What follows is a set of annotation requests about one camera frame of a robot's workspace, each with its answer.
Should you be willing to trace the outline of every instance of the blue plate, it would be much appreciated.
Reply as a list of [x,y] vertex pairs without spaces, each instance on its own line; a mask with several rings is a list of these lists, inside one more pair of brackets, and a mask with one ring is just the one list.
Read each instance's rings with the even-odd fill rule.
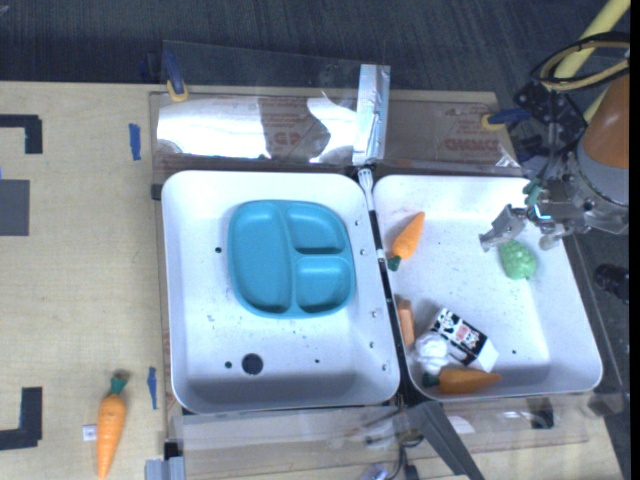
[[349,236],[329,208],[302,201],[252,201],[229,223],[231,284],[260,316],[306,318],[345,307],[355,290]]

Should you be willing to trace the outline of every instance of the orange carrot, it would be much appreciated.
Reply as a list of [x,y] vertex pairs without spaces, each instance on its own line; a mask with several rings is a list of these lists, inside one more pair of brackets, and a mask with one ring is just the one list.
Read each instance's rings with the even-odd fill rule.
[[411,301],[402,299],[398,302],[398,317],[400,318],[402,341],[406,347],[409,347],[416,341]]
[[443,393],[471,393],[502,379],[499,373],[487,373],[473,368],[445,368],[438,377],[429,373],[422,376],[424,387],[438,386]]
[[111,378],[111,392],[100,404],[97,429],[98,477],[103,480],[113,462],[120,434],[124,427],[127,407],[120,397],[120,392],[127,381],[117,375]]
[[395,272],[398,270],[401,260],[406,260],[413,256],[413,253],[418,248],[423,226],[424,212],[419,212],[396,237],[391,246],[393,257],[387,262],[389,270]]

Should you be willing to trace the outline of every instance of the white sink basin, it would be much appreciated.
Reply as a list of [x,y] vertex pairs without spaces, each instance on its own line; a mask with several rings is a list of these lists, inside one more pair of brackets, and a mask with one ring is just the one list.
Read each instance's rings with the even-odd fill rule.
[[502,380],[465,395],[444,395],[422,386],[422,369],[408,366],[416,388],[443,401],[582,393],[602,376],[602,361],[562,242],[543,251],[540,230],[529,224],[517,240],[537,257],[531,279],[504,273],[497,248],[484,252],[485,233],[505,204],[522,206],[520,178],[387,176],[374,188],[385,250],[415,212],[425,224],[414,256],[390,273],[395,295],[413,303],[416,335],[443,307],[493,342],[494,372]]
[[[309,201],[342,220],[355,291],[313,318],[270,318],[234,294],[227,231],[243,203]],[[382,403],[400,373],[364,194],[336,174],[185,171],[162,191],[173,390],[219,413]]]

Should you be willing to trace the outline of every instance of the black hole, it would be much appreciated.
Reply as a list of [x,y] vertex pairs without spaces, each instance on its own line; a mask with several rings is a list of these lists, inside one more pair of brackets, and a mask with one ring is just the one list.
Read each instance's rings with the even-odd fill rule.
[[249,375],[258,375],[263,366],[262,358],[258,354],[247,354],[242,360],[242,369]]

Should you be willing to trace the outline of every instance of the blue tape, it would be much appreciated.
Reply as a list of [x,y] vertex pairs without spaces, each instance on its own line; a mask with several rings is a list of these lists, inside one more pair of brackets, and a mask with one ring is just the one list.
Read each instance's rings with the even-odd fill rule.
[[522,108],[509,108],[493,114],[487,119],[489,124],[505,124],[526,121],[531,118],[531,112]]
[[176,56],[169,50],[163,50],[162,56],[169,73],[169,81],[171,82],[173,91],[176,94],[184,94],[184,85],[182,83],[180,67],[178,66],[178,59],[176,59]]
[[140,160],[140,127],[137,124],[129,124],[129,146],[134,160]]
[[158,400],[156,398],[156,369],[149,366],[149,376],[147,377],[147,386],[149,386],[149,394],[151,395],[151,405],[155,411],[158,408]]

